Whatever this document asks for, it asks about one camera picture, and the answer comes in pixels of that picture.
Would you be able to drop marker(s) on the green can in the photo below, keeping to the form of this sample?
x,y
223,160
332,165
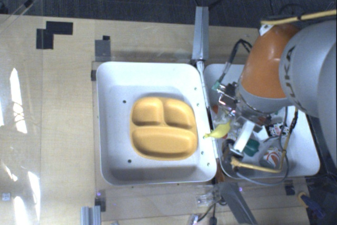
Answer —
x,y
252,147

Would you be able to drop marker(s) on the pale wood board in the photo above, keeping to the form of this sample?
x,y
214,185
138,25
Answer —
x,y
147,42

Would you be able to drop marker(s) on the white and orange can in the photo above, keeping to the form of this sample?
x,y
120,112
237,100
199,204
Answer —
x,y
271,157

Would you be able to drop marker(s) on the black cylinder on white bracket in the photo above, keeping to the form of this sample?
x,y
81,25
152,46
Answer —
x,y
243,135

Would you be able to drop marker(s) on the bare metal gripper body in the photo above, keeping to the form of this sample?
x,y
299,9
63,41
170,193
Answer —
x,y
228,96

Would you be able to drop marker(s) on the orange divided plate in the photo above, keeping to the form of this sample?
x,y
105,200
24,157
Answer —
x,y
163,139

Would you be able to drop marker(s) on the white plastic tray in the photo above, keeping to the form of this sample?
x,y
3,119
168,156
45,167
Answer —
x,y
302,160
116,139

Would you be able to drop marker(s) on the thin black and white rod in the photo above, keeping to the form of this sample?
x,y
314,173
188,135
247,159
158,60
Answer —
x,y
201,69

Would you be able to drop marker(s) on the black and white carton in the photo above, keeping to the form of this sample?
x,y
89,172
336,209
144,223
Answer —
x,y
276,130

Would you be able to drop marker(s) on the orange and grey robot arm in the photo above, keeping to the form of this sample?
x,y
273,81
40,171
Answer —
x,y
302,66

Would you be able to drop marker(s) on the yellow banana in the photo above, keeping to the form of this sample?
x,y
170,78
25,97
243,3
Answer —
x,y
220,131

